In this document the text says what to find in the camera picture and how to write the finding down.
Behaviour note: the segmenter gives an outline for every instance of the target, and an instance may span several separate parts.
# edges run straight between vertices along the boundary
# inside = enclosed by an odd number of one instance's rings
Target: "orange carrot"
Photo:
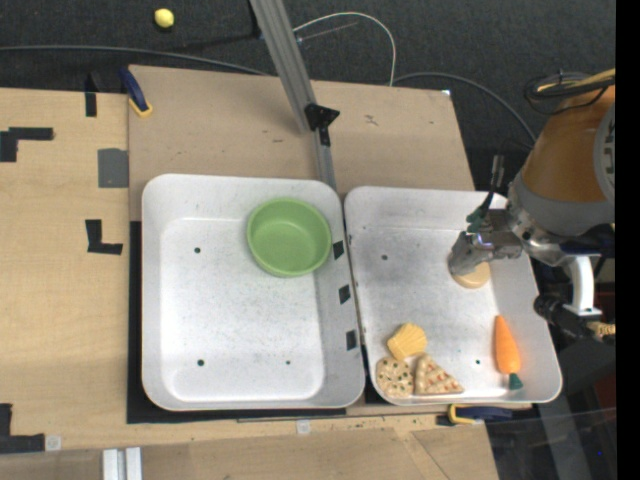
[[[520,353],[511,330],[502,315],[496,316],[495,343],[498,370],[505,375],[509,375],[509,389],[520,389],[522,381],[517,375],[521,366]]]

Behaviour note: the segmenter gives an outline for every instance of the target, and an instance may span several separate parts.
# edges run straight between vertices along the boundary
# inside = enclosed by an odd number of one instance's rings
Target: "toy pizza slice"
[[[416,364],[416,395],[462,393],[463,391],[464,388],[455,377],[439,366],[429,354],[420,356]]]
[[[393,357],[384,357],[378,361],[376,382],[390,398],[405,398],[413,393],[413,375],[409,365]]]

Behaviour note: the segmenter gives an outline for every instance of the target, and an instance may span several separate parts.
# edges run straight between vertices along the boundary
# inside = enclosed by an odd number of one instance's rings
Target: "robotic arm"
[[[615,75],[599,94],[588,91],[595,79],[580,81],[587,92],[565,99],[549,119],[509,187],[506,207],[491,209],[490,192],[467,217],[470,225],[454,243],[448,267],[452,275],[465,275],[482,262],[517,258],[523,251],[563,267],[573,300],[541,296],[536,311],[550,321],[564,315],[563,330],[566,318],[575,320],[570,334],[602,337],[612,329],[595,329],[589,321],[601,314],[593,308],[590,258],[615,251]],[[569,86],[576,90],[575,83]]]

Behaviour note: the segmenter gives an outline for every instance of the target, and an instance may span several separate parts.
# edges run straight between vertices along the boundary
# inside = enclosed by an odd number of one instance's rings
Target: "white cable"
[[[374,23],[376,23],[377,25],[379,25],[380,27],[382,27],[382,29],[387,33],[387,36],[389,36],[389,41],[391,42],[391,50],[392,50],[392,61],[391,61],[391,78],[389,80],[389,86],[393,85],[393,81],[395,78],[395,72],[396,72],[396,42],[393,39],[393,35],[391,35],[391,32],[389,31],[389,29],[384,25],[384,23],[382,23],[380,20],[374,18],[373,16],[369,16],[368,14],[364,14],[361,12],[354,12],[354,11],[345,11],[345,12],[336,12],[334,14],[328,14],[327,16],[322,16],[320,18],[316,18],[315,20],[311,20],[307,23],[304,23],[302,25],[299,25],[297,27],[295,27],[293,29],[293,33],[295,34],[296,32],[307,28],[311,25],[315,25],[316,23],[319,23],[321,21],[325,21],[331,18],[336,18],[338,16],[359,16],[361,18],[366,18],[368,20],[373,21]]]

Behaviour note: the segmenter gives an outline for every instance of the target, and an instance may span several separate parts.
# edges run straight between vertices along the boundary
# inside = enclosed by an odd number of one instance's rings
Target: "yellow shell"
[[[387,341],[389,351],[398,361],[405,357],[424,352],[427,337],[422,328],[413,323],[402,324]]]

